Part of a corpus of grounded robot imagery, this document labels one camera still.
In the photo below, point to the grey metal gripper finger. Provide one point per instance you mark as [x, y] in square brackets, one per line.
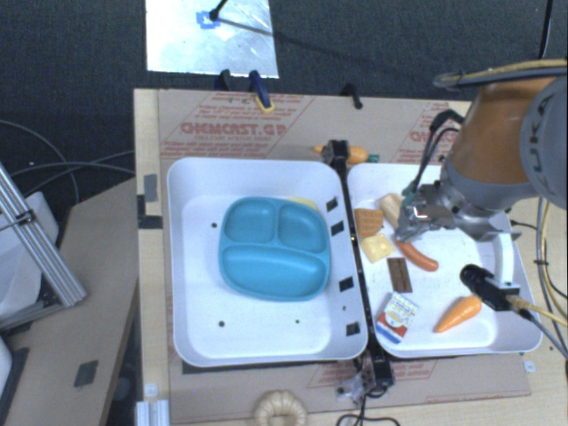
[423, 228]
[403, 229]

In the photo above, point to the pale bread piece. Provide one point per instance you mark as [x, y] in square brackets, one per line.
[391, 209]

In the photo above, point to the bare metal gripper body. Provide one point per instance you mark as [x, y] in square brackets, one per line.
[444, 209]

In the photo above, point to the orange sausage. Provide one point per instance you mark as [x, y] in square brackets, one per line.
[421, 259]

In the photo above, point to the black cylinder on white bracket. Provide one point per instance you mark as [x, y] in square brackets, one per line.
[483, 284]

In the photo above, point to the white plastic tray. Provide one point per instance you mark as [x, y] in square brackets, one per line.
[444, 282]
[266, 326]

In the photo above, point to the orange waffle biscuit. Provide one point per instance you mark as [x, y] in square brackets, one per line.
[367, 222]

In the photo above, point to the pale yellow toy food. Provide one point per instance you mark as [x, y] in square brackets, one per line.
[304, 203]

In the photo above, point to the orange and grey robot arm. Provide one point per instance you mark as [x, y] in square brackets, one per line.
[492, 149]

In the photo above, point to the yellow cheese wedge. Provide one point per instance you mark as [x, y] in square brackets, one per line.
[377, 247]

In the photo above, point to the brown chocolate bar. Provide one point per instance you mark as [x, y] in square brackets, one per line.
[399, 275]

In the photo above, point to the thin black rod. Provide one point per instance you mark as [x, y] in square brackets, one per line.
[357, 251]

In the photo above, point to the brown cardboard board red print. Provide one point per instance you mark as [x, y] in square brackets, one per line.
[288, 122]

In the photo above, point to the beige doughnut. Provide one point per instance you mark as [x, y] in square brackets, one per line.
[279, 408]

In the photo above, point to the white carton with red print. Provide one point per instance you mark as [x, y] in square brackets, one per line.
[397, 315]

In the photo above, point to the blue divided plate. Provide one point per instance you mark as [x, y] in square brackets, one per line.
[270, 260]

